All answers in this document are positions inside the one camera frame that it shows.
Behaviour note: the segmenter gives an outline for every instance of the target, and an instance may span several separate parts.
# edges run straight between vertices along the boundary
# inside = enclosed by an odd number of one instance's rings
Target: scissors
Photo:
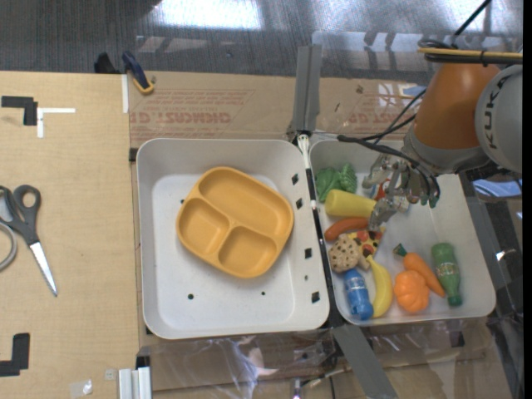
[[[24,204],[24,196],[26,194],[34,196],[35,201],[32,205]],[[0,197],[2,195],[5,199],[10,219],[0,215],[0,222],[6,224],[24,238],[26,244],[33,252],[33,256],[35,256],[48,287],[53,295],[57,296],[56,283],[53,280],[52,271],[42,249],[41,241],[37,236],[36,221],[37,211],[41,205],[41,192],[30,185],[20,185],[13,192],[4,186],[0,186]]]

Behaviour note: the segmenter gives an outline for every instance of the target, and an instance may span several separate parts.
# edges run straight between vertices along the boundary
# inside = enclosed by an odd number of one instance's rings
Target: toy broccoli
[[[357,191],[357,175],[352,165],[346,163],[340,171],[329,167],[318,172],[316,192],[321,202],[325,202],[329,190],[345,190],[353,194]]]
[[[342,189],[355,194],[357,192],[357,175],[349,163],[344,164],[340,171],[340,185]]]
[[[341,188],[340,173],[335,169],[323,169],[316,175],[316,192],[321,202],[325,202],[329,190],[338,190]]]

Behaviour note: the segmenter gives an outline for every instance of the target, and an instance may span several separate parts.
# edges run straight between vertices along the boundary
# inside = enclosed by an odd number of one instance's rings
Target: orange toy pumpkin
[[[425,279],[415,270],[398,273],[393,286],[397,303],[410,313],[419,312],[428,306],[430,291]]]

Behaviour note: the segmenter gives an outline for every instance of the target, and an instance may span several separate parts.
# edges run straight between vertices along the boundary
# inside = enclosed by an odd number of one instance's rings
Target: divided plate
[[[180,208],[176,231],[194,255],[240,278],[271,268],[293,227],[290,203],[231,167],[208,170]]]

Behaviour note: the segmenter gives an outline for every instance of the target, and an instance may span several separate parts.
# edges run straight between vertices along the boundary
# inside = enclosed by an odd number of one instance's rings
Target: green bottle
[[[435,244],[431,252],[436,276],[447,293],[447,302],[450,306],[460,306],[462,304],[459,291],[461,277],[452,245],[449,243]]]

